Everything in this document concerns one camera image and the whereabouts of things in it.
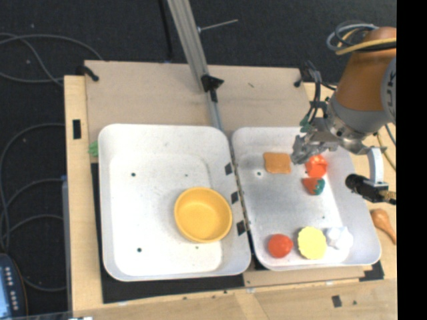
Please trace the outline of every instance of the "red ball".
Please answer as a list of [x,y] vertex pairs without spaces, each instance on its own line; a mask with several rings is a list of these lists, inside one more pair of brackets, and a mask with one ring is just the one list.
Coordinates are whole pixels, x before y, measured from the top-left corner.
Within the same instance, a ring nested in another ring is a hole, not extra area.
[[288,236],[282,235],[281,233],[272,235],[268,241],[268,251],[271,256],[278,259],[285,257],[291,252],[293,247],[294,242]]

